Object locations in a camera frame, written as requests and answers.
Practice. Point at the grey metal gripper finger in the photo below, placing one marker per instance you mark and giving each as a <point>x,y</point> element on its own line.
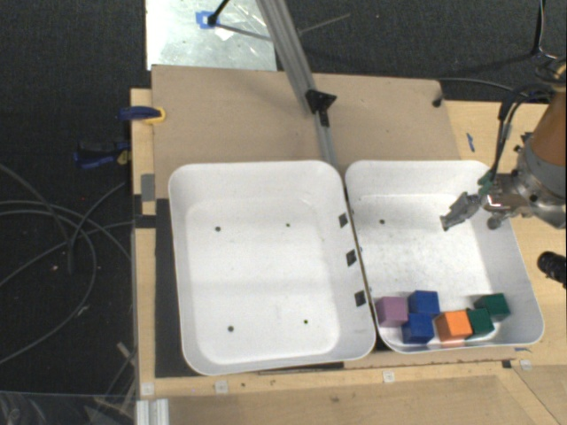
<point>460,210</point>
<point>494,223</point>

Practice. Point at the brown cardboard board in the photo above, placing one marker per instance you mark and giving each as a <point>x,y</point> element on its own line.
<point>248,122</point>

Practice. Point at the green cube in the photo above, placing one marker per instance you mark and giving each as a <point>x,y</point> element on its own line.
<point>493,306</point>
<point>482,321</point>

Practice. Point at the orange cube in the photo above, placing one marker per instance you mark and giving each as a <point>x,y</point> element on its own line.
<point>453,326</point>

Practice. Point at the purple cube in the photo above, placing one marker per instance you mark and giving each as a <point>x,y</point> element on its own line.
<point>391,311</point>

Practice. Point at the thin black rod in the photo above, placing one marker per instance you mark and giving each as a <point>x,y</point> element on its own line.
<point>359,259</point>

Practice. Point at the white plastic tray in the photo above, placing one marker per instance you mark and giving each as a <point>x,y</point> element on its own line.
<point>416,255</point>
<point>266,272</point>

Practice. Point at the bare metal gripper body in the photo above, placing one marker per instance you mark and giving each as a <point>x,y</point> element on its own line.
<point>516,201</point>

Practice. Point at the blue cube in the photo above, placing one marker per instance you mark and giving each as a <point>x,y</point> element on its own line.
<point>424,301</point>
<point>417,328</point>

